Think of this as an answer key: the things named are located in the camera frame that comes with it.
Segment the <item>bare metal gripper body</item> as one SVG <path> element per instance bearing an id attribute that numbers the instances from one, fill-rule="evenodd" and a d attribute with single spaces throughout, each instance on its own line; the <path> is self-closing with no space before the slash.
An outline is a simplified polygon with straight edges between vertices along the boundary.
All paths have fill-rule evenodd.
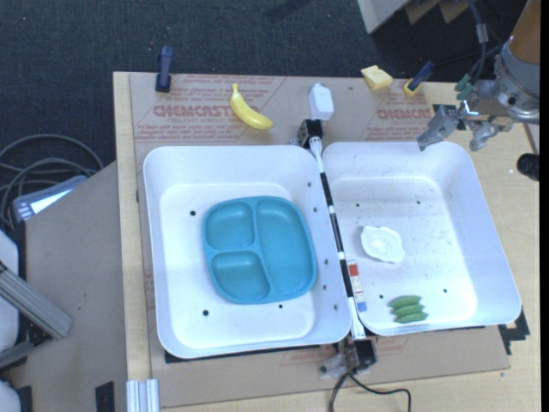
<path id="1" fill-rule="evenodd" d="M 478 80 L 468 82 L 457 94 L 462 111 L 467 117 L 507 117 L 513 122 L 538 124 L 539 98 L 510 79 Z"/>

